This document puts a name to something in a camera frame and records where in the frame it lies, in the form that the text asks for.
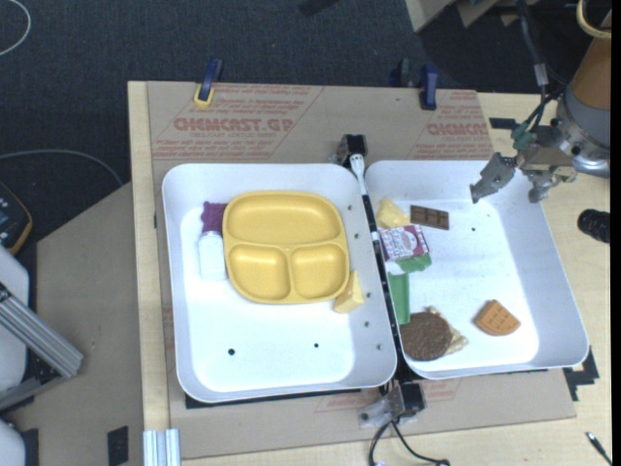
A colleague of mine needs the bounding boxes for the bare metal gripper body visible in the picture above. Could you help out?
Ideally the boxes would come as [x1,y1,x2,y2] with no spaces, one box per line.
[514,121,611,184]

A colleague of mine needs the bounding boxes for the brown chocolate bar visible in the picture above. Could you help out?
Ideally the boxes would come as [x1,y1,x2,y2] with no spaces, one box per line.
[409,204,451,233]

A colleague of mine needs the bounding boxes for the white plastic tray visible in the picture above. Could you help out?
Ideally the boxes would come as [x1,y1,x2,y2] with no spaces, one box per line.
[161,162,400,404]
[363,158,591,381]

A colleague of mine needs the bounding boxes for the yellow cheese wedge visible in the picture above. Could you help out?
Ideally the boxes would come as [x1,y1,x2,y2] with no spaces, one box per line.
[332,269,366,316]
[376,197,411,230]

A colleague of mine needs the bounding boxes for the pink and white carton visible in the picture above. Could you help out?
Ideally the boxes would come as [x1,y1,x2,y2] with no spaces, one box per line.
[377,223,431,263]

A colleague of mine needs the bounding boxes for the thin black and white rod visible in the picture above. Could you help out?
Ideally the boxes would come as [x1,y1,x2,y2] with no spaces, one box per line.
[349,152,405,383]

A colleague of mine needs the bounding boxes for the orange waffle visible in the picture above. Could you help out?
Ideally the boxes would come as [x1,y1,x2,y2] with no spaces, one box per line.
[474,298,522,338]

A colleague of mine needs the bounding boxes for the pale yellow cracker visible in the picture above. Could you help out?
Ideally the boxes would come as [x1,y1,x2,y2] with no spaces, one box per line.
[425,305,470,357]

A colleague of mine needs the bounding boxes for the brown round biscuit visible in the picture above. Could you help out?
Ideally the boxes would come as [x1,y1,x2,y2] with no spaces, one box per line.
[398,311,454,363]

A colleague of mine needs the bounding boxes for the yellow divided plate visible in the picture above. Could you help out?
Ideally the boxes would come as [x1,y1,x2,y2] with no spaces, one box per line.
[221,190,352,306]

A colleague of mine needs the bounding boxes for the brown cardboard board red print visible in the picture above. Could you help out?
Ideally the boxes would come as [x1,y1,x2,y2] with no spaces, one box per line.
[145,81,578,460]

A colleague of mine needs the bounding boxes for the black pen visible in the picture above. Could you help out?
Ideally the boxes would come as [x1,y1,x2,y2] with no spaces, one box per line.
[585,430,611,466]

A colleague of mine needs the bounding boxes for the purple grapes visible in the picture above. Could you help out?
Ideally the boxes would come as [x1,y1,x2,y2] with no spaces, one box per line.
[200,200,230,235]

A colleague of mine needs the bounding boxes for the white bottle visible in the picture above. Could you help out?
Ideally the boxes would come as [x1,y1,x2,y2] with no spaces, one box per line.
[197,229,228,283]

